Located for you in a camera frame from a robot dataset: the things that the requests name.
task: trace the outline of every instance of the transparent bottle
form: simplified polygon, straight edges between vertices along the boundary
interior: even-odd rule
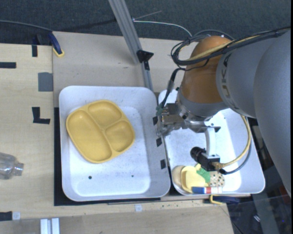
[[[9,154],[0,153],[0,179],[10,179],[13,176],[21,176],[24,164]]]

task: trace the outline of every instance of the yellow divided plate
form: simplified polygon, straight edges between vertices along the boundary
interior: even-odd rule
[[[72,112],[66,129],[80,154],[92,163],[115,158],[135,140],[128,118],[109,100],[98,100]]]

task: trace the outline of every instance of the wooden table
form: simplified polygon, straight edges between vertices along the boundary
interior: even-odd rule
[[[59,91],[73,84],[143,86],[141,70],[132,63],[122,37],[54,34],[66,46],[63,58],[56,57],[51,46],[38,46],[38,56],[33,57],[30,45],[0,44],[0,62],[17,64],[16,69],[0,69],[0,152],[25,164],[22,176],[0,180],[0,212],[19,212],[21,219],[60,217],[64,233],[88,233],[93,226],[98,227],[97,233],[180,233],[182,226],[186,231],[218,233],[221,228],[224,234],[233,233],[226,205],[205,204],[197,197],[167,195],[161,201],[139,202],[142,212],[136,212],[137,203],[54,206],[53,112]],[[79,39],[75,48],[66,44],[72,39]],[[174,69],[169,53],[176,42],[141,39],[141,43],[144,50],[155,53],[149,64],[154,92],[158,93],[166,88]],[[91,44],[95,47],[77,51],[78,46]],[[53,91],[39,91],[39,73],[53,74]],[[33,123],[32,107],[40,107],[40,117],[49,118],[50,123]],[[15,221],[0,222],[0,231],[15,225]]]

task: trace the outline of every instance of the brown cylinder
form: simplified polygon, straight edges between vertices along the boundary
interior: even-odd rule
[[[230,40],[220,36],[211,36],[201,40],[194,48],[191,57],[227,43]],[[209,59],[206,66],[186,71],[181,82],[180,90],[182,95],[196,103],[217,103],[222,99],[216,86],[216,68],[221,56]],[[202,66],[206,61],[192,64],[186,67],[186,70]]]

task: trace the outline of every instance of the white tray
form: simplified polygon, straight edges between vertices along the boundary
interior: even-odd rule
[[[116,103],[135,131],[134,144],[101,164],[86,161],[75,148],[65,126],[75,109],[96,100]],[[74,201],[162,197],[170,189],[164,145],[156,145],[156,97],[144,87],[69,86],[60,92],[62,187]]]
[[[159,102],[165,97],[166,91],[159,95]],[[167,98],[167,103],[176,101],[177,92],[172,91]],[[221,129],[216,133],[216,152],[221,157],[222,163],[235,159],[244,150],[247,143],[247,130],[239,114],[231,109],[217,113],[211,120],[214,126]],[[179,165],[195,166],[197,162],[190,156],[193,147],[206,148],[205,134],[196,134],[190,129],[174,130],[165,137],[167,156],[171,170]],[[235,164],[225,168],[232,171],[240,165],[245,157]],[[225,175],[223,194],[256,194],[265,188],[265,178],[260,165],[257,151],[251,141],[251,154],[247,163],[239,171]],[[182,195],[193,196],[173,182],[175,189]]]

